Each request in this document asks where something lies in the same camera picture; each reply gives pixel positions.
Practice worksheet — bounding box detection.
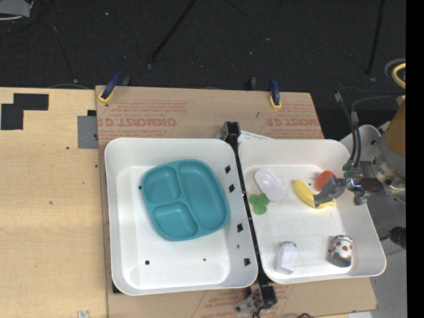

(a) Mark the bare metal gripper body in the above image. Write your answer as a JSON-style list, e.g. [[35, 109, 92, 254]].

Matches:
[[344, 160, 407, 206]]

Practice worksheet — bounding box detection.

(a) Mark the yellow banana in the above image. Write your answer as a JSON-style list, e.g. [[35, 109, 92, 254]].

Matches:
[[293, 178, 337, 210]]

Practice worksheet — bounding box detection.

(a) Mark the orange round toy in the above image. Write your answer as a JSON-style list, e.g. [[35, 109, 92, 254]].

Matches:
[[315, 170, 337, 191]]

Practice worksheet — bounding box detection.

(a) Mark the white plastic tray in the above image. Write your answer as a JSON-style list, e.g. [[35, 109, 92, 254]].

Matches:
[[237, 138, 388, 285], [104, 136, 260, 297]]

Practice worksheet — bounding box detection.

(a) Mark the white can with strawberry print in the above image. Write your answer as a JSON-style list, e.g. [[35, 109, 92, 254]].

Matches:
[[327, 234, 354, 268]]

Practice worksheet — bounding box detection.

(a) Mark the white toy fried egg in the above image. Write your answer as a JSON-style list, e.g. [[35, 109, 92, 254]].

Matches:
[[253, 168, 288, 203]]

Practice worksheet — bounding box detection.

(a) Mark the green toy leaf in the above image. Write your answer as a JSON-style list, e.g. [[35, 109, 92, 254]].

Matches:
[[248, 193, 270, 216]]

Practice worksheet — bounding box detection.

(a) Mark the thin black rod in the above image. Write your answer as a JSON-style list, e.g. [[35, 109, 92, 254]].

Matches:
[[229, 134, 268, 288]]

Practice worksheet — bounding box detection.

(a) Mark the white paper label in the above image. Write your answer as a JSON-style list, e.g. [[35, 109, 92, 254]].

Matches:
[[238, 130, 274, 142]]

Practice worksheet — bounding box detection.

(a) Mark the blue divided plate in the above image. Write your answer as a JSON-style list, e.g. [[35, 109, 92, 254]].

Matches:
[[140, 158, 231, 242]]

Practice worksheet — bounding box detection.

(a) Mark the brown cardboard board red print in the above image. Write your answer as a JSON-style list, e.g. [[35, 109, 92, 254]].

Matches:
[[95, 84, 379, 318]]

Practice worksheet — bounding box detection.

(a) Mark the black cylinder on white bracket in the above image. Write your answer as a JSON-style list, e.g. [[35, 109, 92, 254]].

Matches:
[[339, 124, 407, 250]]

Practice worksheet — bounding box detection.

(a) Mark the black block with thin wires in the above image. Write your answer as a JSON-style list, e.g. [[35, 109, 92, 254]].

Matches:
[[257, 284, 278, 311], [222, 121, 242, 142]]

